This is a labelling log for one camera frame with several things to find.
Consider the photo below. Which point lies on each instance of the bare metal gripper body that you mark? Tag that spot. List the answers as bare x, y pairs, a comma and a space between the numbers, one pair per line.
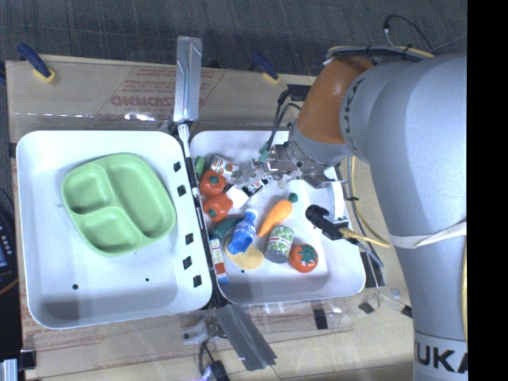
291, 163

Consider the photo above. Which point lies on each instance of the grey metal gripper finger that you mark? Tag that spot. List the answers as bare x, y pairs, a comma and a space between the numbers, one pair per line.
256, 162
247, 174

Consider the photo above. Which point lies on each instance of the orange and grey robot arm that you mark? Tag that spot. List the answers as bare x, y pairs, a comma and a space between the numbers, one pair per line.
412, 141

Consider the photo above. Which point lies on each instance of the black white and red packet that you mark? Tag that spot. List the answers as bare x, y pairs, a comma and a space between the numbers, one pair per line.
254, 187

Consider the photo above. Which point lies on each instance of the white cube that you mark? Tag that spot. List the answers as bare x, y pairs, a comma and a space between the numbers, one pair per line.
237, 197

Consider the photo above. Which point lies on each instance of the white can with tomato print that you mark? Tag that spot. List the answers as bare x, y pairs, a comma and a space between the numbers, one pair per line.
222, 167

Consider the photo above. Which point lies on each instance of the orange bell pepper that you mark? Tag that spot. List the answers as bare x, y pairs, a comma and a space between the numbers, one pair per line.
211, 183
217, 208

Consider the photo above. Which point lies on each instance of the small green toy vegetable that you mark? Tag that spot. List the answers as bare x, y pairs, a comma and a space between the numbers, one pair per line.
200, 163

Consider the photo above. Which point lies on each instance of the orange carrot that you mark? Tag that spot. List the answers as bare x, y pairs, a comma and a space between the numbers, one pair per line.
275, 214

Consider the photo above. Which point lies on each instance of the dark green toy cucumber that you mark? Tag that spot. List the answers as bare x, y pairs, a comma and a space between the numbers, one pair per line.
224, 225

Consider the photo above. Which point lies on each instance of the blue bottle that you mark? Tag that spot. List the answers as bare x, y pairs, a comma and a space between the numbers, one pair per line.
243, 234

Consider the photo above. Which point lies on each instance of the green peas can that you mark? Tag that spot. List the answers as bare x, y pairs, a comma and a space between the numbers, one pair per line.
279, 243

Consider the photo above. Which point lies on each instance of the yellow round biscuit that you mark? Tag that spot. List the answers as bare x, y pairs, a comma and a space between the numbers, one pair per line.
250, 259

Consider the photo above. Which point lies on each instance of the red and white carton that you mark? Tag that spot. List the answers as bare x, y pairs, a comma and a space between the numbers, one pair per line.
218, 260

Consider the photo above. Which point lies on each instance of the orange tomato with green top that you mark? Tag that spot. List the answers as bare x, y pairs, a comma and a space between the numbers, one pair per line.
303, 258

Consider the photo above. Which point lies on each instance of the white plastic tray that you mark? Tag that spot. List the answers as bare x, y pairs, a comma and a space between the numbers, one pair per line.
119, 292
301, 288

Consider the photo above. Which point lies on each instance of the green divided plate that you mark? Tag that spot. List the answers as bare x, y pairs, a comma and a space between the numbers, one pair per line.
119, 205

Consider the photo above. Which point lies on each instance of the brown cardboard board, red print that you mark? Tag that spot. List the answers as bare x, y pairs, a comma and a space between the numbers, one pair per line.
99, 89

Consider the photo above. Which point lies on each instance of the black cylinder on white bracket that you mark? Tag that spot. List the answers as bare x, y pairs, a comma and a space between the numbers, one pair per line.
323, 220

